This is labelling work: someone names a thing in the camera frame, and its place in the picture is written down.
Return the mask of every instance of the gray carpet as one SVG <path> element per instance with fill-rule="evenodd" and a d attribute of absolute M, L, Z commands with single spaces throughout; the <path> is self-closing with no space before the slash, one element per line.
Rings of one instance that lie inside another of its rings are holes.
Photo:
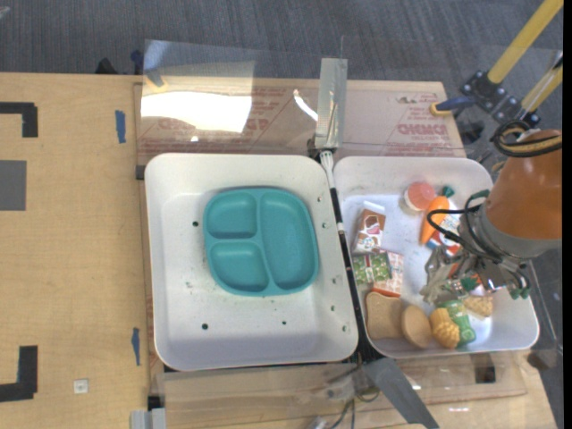
<path fill-rule="evenodd" d="M 438 80 L 449 97 L 477 70 L 487 70 L 543 0 L 0 0 L 0 71 L 92 73 L 108 58 L 133 73 L 130 53 L 145 39 L 200 45 L 337 55 L 349 77 Z M 523 97 L 563 49 L 563 12 L 551 21 L 505 79 Z M 285 75 L 297 76 L 291 66 Z M 561 129 L 562 87 L 540 106 L 541 128 Z M 471 109 L 461 121 L 497 125 Z M 474 144 L 473 156 L 483 151 Z M 559 427 L 564 426 L 562 253 L 535 259 L 557 336 L 541 339 L 537 358 Z M 550 327 L 543 328 L 550 334 Z"/>

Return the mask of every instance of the yellow pole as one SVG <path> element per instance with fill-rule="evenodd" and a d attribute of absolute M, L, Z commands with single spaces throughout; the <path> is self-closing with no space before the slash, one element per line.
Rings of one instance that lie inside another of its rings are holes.
<path fill-rule="evenodd" d="M 547 71 L 520 102 L 526 112 L 533 112 L 562 82 L 564 66 Z"/>
<path fill-rule="evenodd" d="M 517 37 L 510 43 L 504 54 L 487 73 L 487 78 L 490 82 L 494 84 L 502 83 L 520 57 L 534 43 L 563 5 L 564 0 L 543 1 L 525 27 L 520 30 Z"/>

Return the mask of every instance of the toy carrot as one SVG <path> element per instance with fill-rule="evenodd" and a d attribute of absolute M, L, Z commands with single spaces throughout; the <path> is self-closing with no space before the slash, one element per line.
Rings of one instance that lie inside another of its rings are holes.
<path fill-rule="evenodd" d="M 445 188 L 443 188 L 442 194 L 434 198 L 429 204 L 429 207 L 427 207 L 427 214 L 429 214 L 433 210 L 449 209 L 450 206 L 449 197 L 452 196 L 453 194 L 454 194 L 453 190 L 445 186 Z M 433 220 L 434 223 L 440 224 L 443 221 L 443 219 L 445 219 L 445 216 L 447 216 L 446 213 L 437 213 L 433 214 L 431 216 L 431 219 Z M 427 241 L 429 241 L 429 239 L 433 235 L 433 232 L 435 232 L 435 228 L 429 223 L 429 221 L 427 221 L 427 215 L 425 215 L 423 225 L 421 226 L 421 237 L 419 239 L 422 245 L 424 245 Z"/>

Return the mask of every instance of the teal plate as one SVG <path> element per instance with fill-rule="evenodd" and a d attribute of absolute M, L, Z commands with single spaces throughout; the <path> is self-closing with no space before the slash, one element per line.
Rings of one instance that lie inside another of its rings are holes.
<path fill-rule="evenodd" d="M 213 278 L 233 294 L 291 294 L 318 273 L 315 231 L 306 205 L 282 189 L 234 189 L 214 196 L 203 217 Z"/>

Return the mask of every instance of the wooden table surface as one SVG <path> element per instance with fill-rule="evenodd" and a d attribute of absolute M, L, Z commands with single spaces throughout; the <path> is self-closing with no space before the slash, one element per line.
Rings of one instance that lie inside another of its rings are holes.
<path fill-rule="evenodd" d="M 140 82 L 0 73 L 0 102 L 38 107 L 37 138 L 22 137 L 19 115 L 0 114 L 0 161 L 26 161 L 27 176 L 25 210 L 0 210 L 0 391 L 19 380 L 19 348 L 38 347 L 37 391 L 0 401 L 0 428 L 124 428 L 132 410 L 147 409 L 142 181 L 135 179 Z M 116 112 L 125 116 L 124 140 Z M 516 364 L 526 392 L 434 404 L 433 416 L 442 427 L 555 427 L 538 372 L 522 358 Z M 78 380 L 88 381 L 87 392 L 74 390 Z M 404 424 L 387 408 L 357 419 L 362 428 Z"/>

